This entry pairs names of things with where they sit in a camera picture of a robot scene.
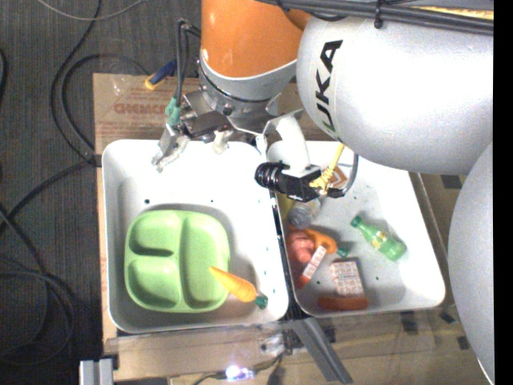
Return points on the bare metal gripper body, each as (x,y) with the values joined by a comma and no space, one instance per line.
(204,120)

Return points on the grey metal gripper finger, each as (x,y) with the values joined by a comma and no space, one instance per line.
(221,140)
(170,147)

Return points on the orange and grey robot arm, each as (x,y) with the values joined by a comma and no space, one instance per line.
(393,94)

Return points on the white plastic tray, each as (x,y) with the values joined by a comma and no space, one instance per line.
(188,175)
(405,279)

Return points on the brown and white packet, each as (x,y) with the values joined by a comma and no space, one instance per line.
(338,179)

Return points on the green divided plate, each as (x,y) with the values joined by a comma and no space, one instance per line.
(160,271)

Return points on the pink toy meat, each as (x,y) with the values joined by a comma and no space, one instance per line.
(298,249)

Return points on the white and red packet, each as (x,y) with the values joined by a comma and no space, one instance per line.
(314,261)

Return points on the white carton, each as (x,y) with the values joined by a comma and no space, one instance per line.
(347,278)

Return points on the green bottle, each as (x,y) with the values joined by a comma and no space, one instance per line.
(380,240)

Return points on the orange sausage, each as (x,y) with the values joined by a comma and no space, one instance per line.
(342,303)

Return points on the black cylinder on white bracket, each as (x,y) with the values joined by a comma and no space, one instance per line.
(290,183)

